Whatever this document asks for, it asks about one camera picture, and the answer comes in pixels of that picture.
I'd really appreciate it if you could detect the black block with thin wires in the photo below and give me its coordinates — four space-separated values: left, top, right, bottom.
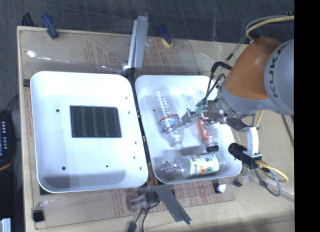
143 190 161 203

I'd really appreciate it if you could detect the brown cardboard board red print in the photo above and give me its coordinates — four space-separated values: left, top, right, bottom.
18 29 238 230

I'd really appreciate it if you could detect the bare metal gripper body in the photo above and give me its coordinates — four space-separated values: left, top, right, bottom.
199 97 229 127

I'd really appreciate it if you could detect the clear bottle black cap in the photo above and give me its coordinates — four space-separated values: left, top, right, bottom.
185 90 221 154

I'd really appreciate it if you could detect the clear bottle white green label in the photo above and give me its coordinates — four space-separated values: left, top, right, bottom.
159 151 226 180

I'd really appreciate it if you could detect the white plastic tray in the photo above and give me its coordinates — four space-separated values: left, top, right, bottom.
29 70 150 194
134 74 243 185

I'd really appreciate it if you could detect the black cylinder on white bracket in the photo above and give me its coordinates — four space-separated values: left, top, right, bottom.
227 119 264 170

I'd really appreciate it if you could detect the clear bottle red blue label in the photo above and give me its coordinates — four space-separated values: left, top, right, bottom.
155 87 186 151

